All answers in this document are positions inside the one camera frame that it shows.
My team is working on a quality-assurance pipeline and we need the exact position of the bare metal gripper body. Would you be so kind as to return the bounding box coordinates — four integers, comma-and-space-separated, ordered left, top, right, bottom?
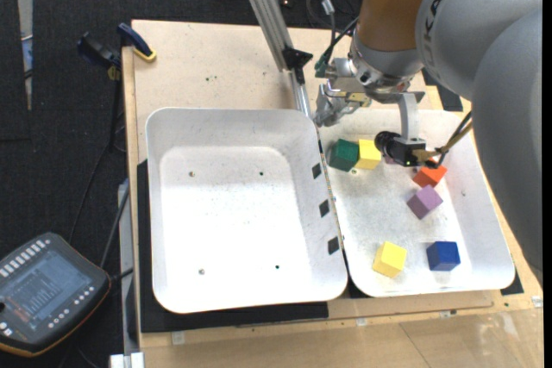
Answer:
323, 56, 414, 107

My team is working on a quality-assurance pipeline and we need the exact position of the green cube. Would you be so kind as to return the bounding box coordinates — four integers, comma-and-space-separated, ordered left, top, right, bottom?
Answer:
328, 138, 361, 173

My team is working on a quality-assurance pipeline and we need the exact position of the yellow cube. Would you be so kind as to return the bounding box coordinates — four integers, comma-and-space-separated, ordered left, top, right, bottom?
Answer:
354, 139, 383, 171
372, 240, 409, 279

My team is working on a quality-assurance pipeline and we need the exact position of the white plastic tray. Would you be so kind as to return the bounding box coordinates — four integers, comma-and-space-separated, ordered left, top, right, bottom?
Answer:
317, 107, 517, 299
145, 106, 349, 315

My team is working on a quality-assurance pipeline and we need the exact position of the orange cube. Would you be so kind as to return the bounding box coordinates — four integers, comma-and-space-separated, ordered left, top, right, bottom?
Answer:
412, 164, 449, 189

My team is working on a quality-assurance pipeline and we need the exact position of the purple cube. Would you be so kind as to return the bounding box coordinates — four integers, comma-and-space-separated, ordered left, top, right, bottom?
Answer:
406, 184, 444, 221

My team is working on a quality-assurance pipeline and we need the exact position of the pale wood board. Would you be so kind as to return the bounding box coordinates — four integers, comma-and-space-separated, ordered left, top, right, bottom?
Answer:
122, 19, 543, 349

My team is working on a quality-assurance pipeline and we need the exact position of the blue cube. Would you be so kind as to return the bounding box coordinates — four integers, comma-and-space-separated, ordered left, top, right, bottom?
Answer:
425, 240, 462, 272

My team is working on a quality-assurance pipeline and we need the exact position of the black cylinder on white bracket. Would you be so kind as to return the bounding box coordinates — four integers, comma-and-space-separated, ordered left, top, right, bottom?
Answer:
373, 91, 429, 167

